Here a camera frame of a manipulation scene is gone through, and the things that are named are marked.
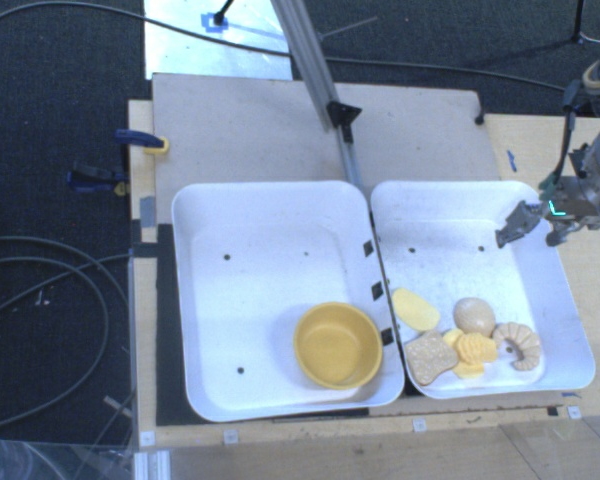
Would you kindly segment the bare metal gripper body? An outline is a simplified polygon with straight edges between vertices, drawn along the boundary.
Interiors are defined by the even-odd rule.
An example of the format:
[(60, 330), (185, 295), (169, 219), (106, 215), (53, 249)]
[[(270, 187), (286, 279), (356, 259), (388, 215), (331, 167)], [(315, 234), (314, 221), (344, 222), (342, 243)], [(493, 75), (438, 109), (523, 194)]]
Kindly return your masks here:
[(548, 208), (546, 218), (564, 229), (600, 227), (600, 176), (582, 178), (550, 174), (542, 182), (542, 200)]

